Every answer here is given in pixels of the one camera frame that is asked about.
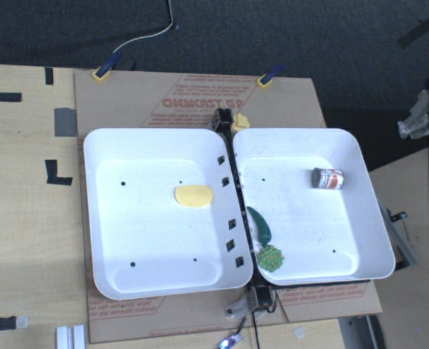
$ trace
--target cardboard sheet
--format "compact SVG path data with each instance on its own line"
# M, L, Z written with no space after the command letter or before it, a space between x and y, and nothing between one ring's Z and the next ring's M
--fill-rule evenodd
M253 76L113 71L104 82L97 83L91 71L75 71L92 343L238 326L238 321L225 318L224 307L241 297L243 289L126 301L109 300L97 291L92 277L83 142L88 133L98 128L203 128L211 121L215 109L224 107L245 115L252 127L325 127L310 79L276 78L267 89L257 88L255 80ZM285 289L279 291L278 296L280 308L259 317L258 325L381 311L372 282Z

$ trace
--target white container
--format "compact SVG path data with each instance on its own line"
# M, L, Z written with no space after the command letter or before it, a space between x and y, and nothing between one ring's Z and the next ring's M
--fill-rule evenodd
M230 289L250 280L252 258L219 135L97 129L85 139L84 157L93 276L106 297ZM179 185L208 185L212 203L181 206Z
M233 141L246 206L256 209L283 265L272 284L389 276L395 260L356 139L341 129L245 129ZM315 167L341 169L340 190L312 188ZM248 214L254 249L256 225Z
M384 278L393 251L355 138L340 129L245 129L233 141L245 204L269 224L278 286ZM207 129L97 129L84 142L93 275L115 300L231 289L253 274L228 154ZM315 167L340 190L312 188ZM213 201L181 206L179 185ZM256 225L247 213L254 250Z

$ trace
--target dark background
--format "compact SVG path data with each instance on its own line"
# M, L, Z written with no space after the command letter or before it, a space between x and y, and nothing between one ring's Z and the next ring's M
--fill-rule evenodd
M429 77L429 0L172 0L178 30L130 44L118 69L312 78L328 127L369 170L428 146L402 140ZM166 0L0 0L0 63L96 68L169 23Z

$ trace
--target blue and yellow clamp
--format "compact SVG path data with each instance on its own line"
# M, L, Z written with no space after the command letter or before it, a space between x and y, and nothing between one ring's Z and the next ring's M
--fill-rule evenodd
M115 64L117 64L121 56L121 52L111 53L111 55L106 59L106 61L92 73L92 78L99 83L105 80L109 76L110 70Z
M271 68L271 70L261 75L257 79L257 87L261 89L268 88L273 82L273 77L279 75L283 71L283 69L284 69L284 65L276 65L273 68Z

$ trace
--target red and white can label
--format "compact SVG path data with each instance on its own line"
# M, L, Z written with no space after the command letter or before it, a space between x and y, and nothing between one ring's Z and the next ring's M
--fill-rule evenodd
M311 185L320 189L340 189L344 174L340 169L315 168L311 174Z

